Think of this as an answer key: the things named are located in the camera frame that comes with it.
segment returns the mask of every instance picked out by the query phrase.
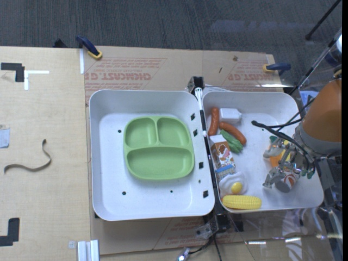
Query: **toy egg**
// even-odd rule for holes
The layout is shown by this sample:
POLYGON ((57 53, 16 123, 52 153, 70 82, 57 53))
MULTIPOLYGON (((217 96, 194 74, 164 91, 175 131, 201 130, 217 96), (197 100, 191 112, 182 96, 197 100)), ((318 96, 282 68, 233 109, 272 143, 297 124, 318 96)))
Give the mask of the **toy egg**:
POLYGON ((219 182, 220 198, 225 195, 244 194, 247 190, 247 182, 241 171, 226 175, 219 182))

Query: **clamp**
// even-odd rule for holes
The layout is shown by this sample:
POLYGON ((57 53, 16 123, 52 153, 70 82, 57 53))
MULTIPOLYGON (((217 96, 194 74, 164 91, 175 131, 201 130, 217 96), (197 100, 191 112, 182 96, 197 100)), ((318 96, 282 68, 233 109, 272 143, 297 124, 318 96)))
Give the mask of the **clamp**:
POLYGON ((88 55, 93 57, 96 60, 101 59, 103 56, 102 52, 99 51, 86 37, 82 37, 80 35, 76 36, 76 40, 80 45, 85 46, 88 49, 88 55))
POLYGON ((279 75, 281 76, 284 71, 288 71, 291 69, 291 65, 288 63, 276 63, 273 65, 264 64, 262 70, 266 73, 273 73, 276 70, 279 70, 279 75))

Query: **toy sausage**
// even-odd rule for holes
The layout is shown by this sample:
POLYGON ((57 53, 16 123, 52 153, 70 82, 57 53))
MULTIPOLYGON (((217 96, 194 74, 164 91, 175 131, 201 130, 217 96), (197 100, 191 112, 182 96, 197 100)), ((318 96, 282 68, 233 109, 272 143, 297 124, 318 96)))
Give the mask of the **toy sausage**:
POLYGON ((238 139, 240 141, 240 143, 243 146, 246 144, 245 136, 235 126, 233 126, 233 125, 231 125, 229 123, 226 123, 226 122, 220 122, 219 123, 219 128, 220 129, 224 129, 228 133, 232 134, 236 139, 238 139))
POLYGON ((210 123, 208 135, 212 136, 215 135, 216 132, 218 131, 219 127, 219 119, 220 119, 220 114, 219 114, 219 109, 217 107, 212 108, 212 121, 210 123))

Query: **black cord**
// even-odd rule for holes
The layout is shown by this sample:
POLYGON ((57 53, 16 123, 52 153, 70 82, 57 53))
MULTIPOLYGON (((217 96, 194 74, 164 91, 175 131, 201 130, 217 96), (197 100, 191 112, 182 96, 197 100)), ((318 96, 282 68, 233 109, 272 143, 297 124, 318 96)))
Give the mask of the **black cord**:
POLYGON ((217 254, 219 255, 219 260, 222 261, 220 250, 219 250, 218 244, 216 242, 216 236, 214 236, 214 244, 215 244, 215 247, 216 247, 216 250, 217 250, 217 254))
POLYGON ((264 124, 261 124, 261 123, 258 123, 256 122, 255 120, 251 121, 251 123, 256 126, 256 127, 259 127, 259 128, 264 128, 266 129, 267 131, 269 131, 270 133, 274 134, 275 136, 279 137, 279 138, 282 138, 282 139, 285 139, 285 140, 288 140, 289 142, 295 144, 299 149, 301 149, 301 151, 303 152, 303 156, 304 158, 306 159, 306 169, 308 170, 309 169, 309 160, 307 158, 307 151, 299 144, 297 143, 296 140, 294 140, 293 138, 291 138, 290 136, 286 135, 285 133, 282 133, 282 132, 278 132, 278 131, 275 131, 274 129, 264 125, 264 124))
POLYGON ((306 107, 308 107, 313 101, 314 101, 315 98, 311 99, 309 102, 307 102, 292 118, 290 118, 290 120, 288 122, 286 122, 285 124, 282 124, 282 125, 279 125, 279 129, 277 130, 277 132, 279 132, 282 128, 286 127, 286 126, 289 126, 289 125, 292 125, 290 124, 291 121, 296 118, 299 114, 301 114, 306 107))
POLYGON ((205 245, 201 246, 198 250, 190 251, 189 254, 194 254, 198 251, 205 250, 214 241, 214 239, 215 239, 215 234, 209 237, 209 240, 207 241, 205 245))
POLYGON ((290 126, 290 125, 293 125, 293 124, 296 124, 298 122, 301 122, 302 118, 301 119, 297 119, 295 121, 292 121, 292 122, 287 122, 285 124, 282 124, 282 125, 276 125, 276 126, 268 126, 270 128, 283 128, 283 127, 287 127, 287 126, 290 126))
POLYGON ((207 243, 206 243, 205 245, 201 246, 198 250, 190 251, 189 254, 194 254, 194 253, 196 253, 196 252, 198 252, 198 251, 205 250, 213 241, 214 241, 214 244, 215 244, 217 253, 218 253, 218 255, 219 255, 219 260, 222 261, 222 259, 221 259, 221 254, 220 254, 220 250, 219 250, 218 244, 217 244, 217 242, 216 242, 216 233, 209 237, 209 240, 207 241, 207 243))

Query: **green plate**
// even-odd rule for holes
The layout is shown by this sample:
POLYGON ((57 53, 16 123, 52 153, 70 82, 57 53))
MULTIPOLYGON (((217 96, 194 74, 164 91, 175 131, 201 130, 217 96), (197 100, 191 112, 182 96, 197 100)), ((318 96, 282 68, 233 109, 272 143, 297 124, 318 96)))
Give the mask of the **green plate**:
POLYGON ((140 179, 182 178, 194 167, 190 132, 177 118, 142 116, 129 121, 123 148, 128 170, 140 179))

